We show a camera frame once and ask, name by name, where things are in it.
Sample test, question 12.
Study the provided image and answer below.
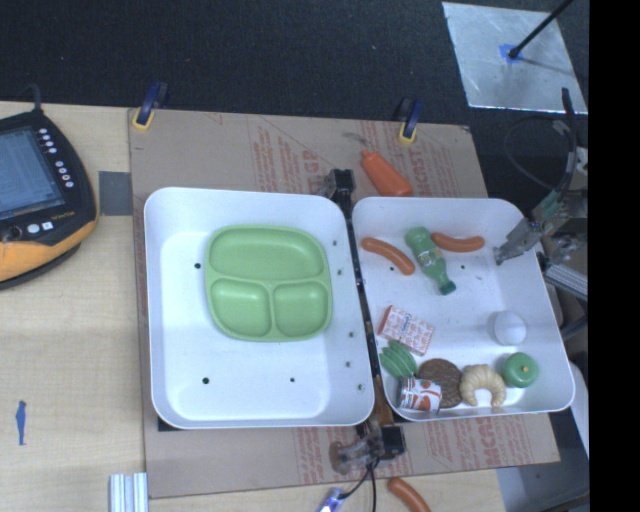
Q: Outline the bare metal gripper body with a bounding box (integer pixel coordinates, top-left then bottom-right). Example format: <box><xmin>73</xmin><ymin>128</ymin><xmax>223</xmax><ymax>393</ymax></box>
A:
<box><xmin>531</xmin><ymin>186</ymin><xmax>590</xmax><ymax>240</ymax></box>

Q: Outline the brown cardboard board red print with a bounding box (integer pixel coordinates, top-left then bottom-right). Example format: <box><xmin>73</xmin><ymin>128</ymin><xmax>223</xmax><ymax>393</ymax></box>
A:
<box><xmin>127</xmin><ymin>107</ymin><xmax>562</xmax><ymax>500</ymax></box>

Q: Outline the white egg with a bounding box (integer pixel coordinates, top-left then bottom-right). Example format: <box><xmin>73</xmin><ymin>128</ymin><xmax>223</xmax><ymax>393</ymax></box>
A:
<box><xmin>486</xmin><ymin>310</ymin><xmax>528</xmax><ymax>347</ymax></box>

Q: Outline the thin black and white rod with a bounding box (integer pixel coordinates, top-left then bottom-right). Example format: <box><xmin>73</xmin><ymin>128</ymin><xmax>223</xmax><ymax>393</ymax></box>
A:
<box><xmin>341</xmin><ymin>195</ymin><xmax>394</xmax><ymax>429</ymax></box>

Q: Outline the orange squeeze bottle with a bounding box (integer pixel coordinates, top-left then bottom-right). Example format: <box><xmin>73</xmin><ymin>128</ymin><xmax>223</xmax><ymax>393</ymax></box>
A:
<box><xmin>360</xmin><ymin>149</ymin><xmax>414</xmax><ymax>198</ymax></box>

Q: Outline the white plastic tray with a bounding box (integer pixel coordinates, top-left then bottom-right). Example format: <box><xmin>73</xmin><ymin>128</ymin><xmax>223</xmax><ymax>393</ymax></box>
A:
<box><xmin>351</xmin><ymin>195</ymin><xmax>577</xmax><ymax>423</ymax></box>
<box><xmin>143</xmin><ymin>186</ymin><xmax>377</xmax><ymax>431</ymax></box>

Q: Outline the green apple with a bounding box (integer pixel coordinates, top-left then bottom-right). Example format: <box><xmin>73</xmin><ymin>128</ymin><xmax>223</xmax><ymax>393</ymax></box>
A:
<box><xmin>500</xmin><ymin>351</ymin><xmax>540</xmax><ymax>389</ymax></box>

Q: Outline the black block with thin wires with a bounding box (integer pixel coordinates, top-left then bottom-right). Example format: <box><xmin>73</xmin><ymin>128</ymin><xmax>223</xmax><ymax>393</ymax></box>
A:
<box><xmin>379</xmin><ymin>424</ymin><xmax>407</xmax><ymax>459</ymax></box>
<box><xmin>323</xmin><ymin>168</ymin><xmax>356</xmax><ymax>202</ymax></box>

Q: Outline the brown biscuit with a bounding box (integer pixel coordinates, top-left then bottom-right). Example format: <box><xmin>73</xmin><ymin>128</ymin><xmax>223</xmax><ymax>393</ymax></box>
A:
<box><xmin>416</xmin><ymin>357</ymin><xmax>464</xmax><ymax>410</ymax></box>

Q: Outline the green divided plate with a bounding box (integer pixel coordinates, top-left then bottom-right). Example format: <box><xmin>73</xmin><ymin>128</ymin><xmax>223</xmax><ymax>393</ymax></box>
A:
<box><xmin>203</xmin><ymin>224</ymin><xmax>334</xmax><ymax>344</ymax></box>

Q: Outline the beige croissant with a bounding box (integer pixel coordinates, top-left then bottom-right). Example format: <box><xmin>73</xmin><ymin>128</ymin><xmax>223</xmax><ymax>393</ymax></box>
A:
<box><xmin>458</xmin><ymin>363</ymin><xmax>508</xmax><ymax>409</ymax></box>

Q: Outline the white and orange can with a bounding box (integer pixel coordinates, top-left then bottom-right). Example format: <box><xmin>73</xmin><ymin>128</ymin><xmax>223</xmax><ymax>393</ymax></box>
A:
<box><xmin>397</xmin><ymin>375</ymin><xmax>444</xmax><ymax>415</ymax></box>

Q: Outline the orange and white carton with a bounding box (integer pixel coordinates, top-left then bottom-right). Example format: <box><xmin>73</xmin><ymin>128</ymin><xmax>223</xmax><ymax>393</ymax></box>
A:
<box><xmin>376</xmin><ymin>305</ymin><xmax>435</xmax><ymax>358</ymax></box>

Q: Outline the green bottle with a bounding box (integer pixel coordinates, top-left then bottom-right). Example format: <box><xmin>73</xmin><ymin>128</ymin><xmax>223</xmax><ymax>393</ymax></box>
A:
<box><xmin>404</xmin><ymin>226</ymin><xmax>458</xmax><ymax>297</ymax></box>

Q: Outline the orange sausage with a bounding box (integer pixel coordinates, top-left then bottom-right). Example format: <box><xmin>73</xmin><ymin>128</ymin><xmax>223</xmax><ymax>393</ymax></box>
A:
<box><xmin>386</xmin><ymin>476</ymin><xmax>432</xmax><ymax>512</ymax></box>
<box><xmin>360</xmin><ymin>236</ymin><xmax>417</xmax><ymax>277</ymax></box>
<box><xmin>430</xmin><ymin>231</ymin><xmax>486</xmax><ymax>253</ymax></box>

